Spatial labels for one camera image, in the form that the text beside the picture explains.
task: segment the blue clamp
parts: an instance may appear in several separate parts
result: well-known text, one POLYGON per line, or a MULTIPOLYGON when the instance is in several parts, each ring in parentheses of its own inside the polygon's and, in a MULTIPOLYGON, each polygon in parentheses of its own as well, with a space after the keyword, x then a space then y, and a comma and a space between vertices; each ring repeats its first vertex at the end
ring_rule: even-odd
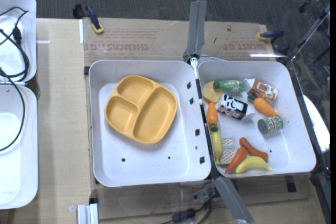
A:
POLYGON ((264 33, 258 32, 257 39, 260 41, 267 41, 268 38, 272 37, 273 39, 271 40, 271 43, 273 44, 278 37, 282 37, 284 34, 284 31, 281 30, 271 30, 264 33))
POLYGON ((100 35, 104 32, 104 28, 101 25, 101 23, 98 21, 97 15, 95 10, 90 4, 87 4, 85 6, 85 9, 88 11, 88 15, 91 18, 91 27, 93 31, 97 34, 100 35))

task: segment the plastic banana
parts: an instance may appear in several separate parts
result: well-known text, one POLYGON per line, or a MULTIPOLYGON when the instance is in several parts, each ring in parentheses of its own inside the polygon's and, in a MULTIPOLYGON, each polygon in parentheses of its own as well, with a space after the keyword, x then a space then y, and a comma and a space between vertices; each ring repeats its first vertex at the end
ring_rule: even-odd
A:
POLYGON ((236 174, 240 174, 245 172, 247 169, 250 168, 264 168, 269 171, 272 170, 272 167, 270 167, 263 158, 258 156, 248 156, 246 157, 235 169, 236 174))
POLYGON ((223 152, 222 139, 219 132, 211 132, 212 147, 215 154, 216 164, 219 164, 219 158, 223 152))

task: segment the yellow plate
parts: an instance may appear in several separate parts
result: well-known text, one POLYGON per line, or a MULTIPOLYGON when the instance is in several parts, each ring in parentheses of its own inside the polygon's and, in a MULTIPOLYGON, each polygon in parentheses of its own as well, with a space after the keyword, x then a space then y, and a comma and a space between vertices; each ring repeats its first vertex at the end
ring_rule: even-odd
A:
POLYGON ((107 123, 143 144, 159 142, 177 111, 175 95, 161 84, 138 75, 124 77, 105 105, 107 123))

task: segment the green bottle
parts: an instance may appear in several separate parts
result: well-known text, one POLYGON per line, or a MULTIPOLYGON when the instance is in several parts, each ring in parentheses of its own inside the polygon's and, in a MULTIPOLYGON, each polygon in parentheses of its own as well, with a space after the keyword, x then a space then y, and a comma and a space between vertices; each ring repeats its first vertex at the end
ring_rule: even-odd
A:
POLYGON ((244 85, 239 80, 214 81, 214 89, 223 89, 226 92, 241 93, 244 85))

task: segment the white bin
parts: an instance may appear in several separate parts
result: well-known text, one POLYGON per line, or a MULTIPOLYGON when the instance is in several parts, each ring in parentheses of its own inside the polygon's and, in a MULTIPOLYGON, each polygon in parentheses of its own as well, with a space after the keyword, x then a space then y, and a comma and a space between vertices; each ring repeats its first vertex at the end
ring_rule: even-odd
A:
MULTIPOLYGON (((246 137, 256 148, 269 154, 268 164, 272 171, 250 169, 242 174, 225 174, 226 167, 218 166, 222 175, 237 178, 294 174, 314 168, 316 157, 285 66, 275 61, 209 60, 199 64, 198 75, 202 89, 215 80, 259 78, 279 91, 274 106, 284 122, 280 131, 262 135, 257 121, 265 116, 257 111, 246 121, 218 115, 221 136, 233 138, 235 150, 240 147, 239 138, 246 137)), ((208 145, 195 74, 190 65, 182 61, 102 60, 91 66, 89 79, 93 170, 100 183, 120 187, 190 182, 208 177, 211 170, 208 145), (109 95, 123 77, 132 74, 163 84, 177 97, 176 118, 166 137, 157 144, 142 145, 132 141, 112 129, 104 118, 109 95), (195 136, 195 130, 199 130, 199 135, 195 136)), ((249 102, 246 93, 235 97, 249 102)))
MULTIPOLYGON (((10 36, 17 25, 22 34, 22 48, 30 62, 27 76, 13 78, 22 80, 18 89, 25 102, 25 120, 18 139, 7 149, 0 151, 0 209, 18 208, 30 203, 38 189, 37 154, 37 100, 25 82, 36 73, 36 1, 0 0, 0 29, 10 36)), ((24 68, 19 50, 0 33, 0 67, 6 74, 18 74, 24 68)), ((0 148, 14 140, 21 126, 23 105, 13 85, 5 84, 7 78, 0 76, 0 148)))

